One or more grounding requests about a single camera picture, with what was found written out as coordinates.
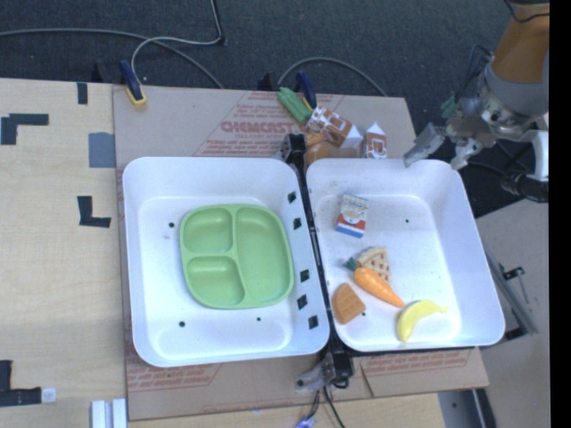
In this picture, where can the yellow banana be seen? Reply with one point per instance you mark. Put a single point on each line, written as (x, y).
(412, 317)

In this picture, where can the white blue red carton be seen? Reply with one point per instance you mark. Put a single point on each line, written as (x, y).
(351, 216)

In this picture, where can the large white and orange carton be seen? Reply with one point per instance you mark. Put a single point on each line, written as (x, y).
(334, 127)

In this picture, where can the orange toy bread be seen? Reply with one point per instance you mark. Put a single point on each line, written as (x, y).
(319, 152)

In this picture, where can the green toy vegetable bundle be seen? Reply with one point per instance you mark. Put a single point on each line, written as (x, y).
(294, 104)

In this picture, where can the black cylinder on white bracket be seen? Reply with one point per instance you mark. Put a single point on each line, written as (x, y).
(526, 186)

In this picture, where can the orange waffle biscuit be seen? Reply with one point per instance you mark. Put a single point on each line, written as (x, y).
(347, 305)

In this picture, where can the white plastic tray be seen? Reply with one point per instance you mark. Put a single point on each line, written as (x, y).
(428, 261)
(214, 332)

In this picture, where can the thin black and white rod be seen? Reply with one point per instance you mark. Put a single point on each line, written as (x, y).
(314, 239)

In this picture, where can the orange carrot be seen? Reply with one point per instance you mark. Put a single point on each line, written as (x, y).
(377, 285)

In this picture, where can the green divided plate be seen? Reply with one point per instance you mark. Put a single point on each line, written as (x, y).
(259, 257)

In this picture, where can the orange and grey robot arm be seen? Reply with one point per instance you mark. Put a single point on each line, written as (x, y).
(522, 47)

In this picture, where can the tan waffle slice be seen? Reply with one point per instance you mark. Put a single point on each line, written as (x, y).
(377, 259)

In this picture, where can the brown cardboard board red print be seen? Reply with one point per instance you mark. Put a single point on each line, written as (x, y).
(178, 118)

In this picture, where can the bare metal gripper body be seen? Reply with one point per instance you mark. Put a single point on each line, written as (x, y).
(473, 129)

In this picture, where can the small white and orange carton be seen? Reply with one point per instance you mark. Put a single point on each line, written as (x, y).
(374, 143)

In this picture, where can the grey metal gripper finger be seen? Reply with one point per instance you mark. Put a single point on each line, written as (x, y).
(465, 154)
(424, 145)

